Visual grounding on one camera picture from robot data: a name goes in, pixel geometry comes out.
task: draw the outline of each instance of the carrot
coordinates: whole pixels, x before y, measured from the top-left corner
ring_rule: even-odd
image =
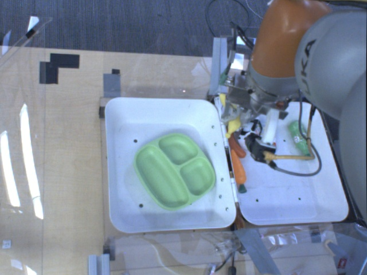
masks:
[[[246,152],[241,148],[239,142],[235,139],[233,134],[231,134],[230,138],[228,139],[228,143],[231,150],[234,150],[239,158],[246,157]]]
[[[237,185],[244,184],[247,179],[246,172],[235,150],[231,150],[231,157],[232,157],[233,173],[235,175],[236,183]]]

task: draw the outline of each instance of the green plate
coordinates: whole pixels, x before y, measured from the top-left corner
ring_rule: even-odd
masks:
[[[212,189],[216,180],[203,151],[181,133],[142,147],[135,155],[134,168],[153,200],[166,210],[190,205]]]

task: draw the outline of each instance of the white tray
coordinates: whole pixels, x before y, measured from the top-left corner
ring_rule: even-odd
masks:
[[[299,155],[287,128],[298,120],[299,103],[290,103],[288,116],[278,121],[276,133],[278,155]],[[307,129],[310,104],[303,103],[302,123]],[[259,117],[263,127],[265,116]],[[247,193],[238,194],[243,216],[256,225],[283,225],[342,221],[349,207],[341,184],[330,144],[320,114],[316,111],[311,129],[311,139],[318,150],[321,172],[312,177],[283,174],[264,163],[254,161],[249,152],[242,164],[247,173]],[[244,140],[240,144],[245,148]],[[277,160],[278,167],[296,172],[313,172],[317,160]]]
[[[217,109],[204,100],[115,98],[106,106],[110,218],[126,233],[229,226],[236,208]],[[191,137],[212,162],[214,188],[192,205],[159,207],[137,177],[135,153],[168,133]]]

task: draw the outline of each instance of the dark gray fabric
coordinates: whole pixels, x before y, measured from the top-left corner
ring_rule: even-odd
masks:
[[[0,33],[30,15],[52,17],[46,47],[187,56],[211,56],[212,35],[205,22],[211,0],[0,0]],[[268,0],[248,0],[263,15]],[[258,28],[260,19],[235,2],[210,8],[216,34],[229,34],[230,21]]]

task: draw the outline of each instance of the table surface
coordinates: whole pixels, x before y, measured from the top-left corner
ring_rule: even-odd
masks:
[[[50,54],[77,54],[79,68],[59,68],[58,84],[40,84],[40,62]],[[87,274],[87,258],[101,255],[106,233],[118,235],[122,245],[134,237],[117,233],[106,221],[106,194],[103,191],[103,146],[99,107],[103,98],[103,74],[120,70],[121,94],[130,97],[175,97],[204,99],[209,87],[211,59],[154,54],[108,53],[82,50],[22,48],[0,74],[1,132],[7,131],[9,150],[20,207],[9,202],[5,179],[1,179],[0,250],[2,274]],[[21,148],[19,113],[26,103],[34,164],[38,176],[43,219],[34,215]],[[181,233],[194,250],[194,233]],[[11,241],[11,247],[4,243]],[[203,274],[208,263],[193,261],[185,266],[173,259],[160,244],[124,245],[129,262],[115,264],[112,274]],[[224,258],[213,255],[216,262]],[[157,266],[142,264],[153,256]],[[305,274],[335,274],[332,256],[327,253],[276,259],[282,270],[303,265]],[[258,274],[248,255],[236,257],[240,274]],[[226,274],[227,268],[220,274]]]

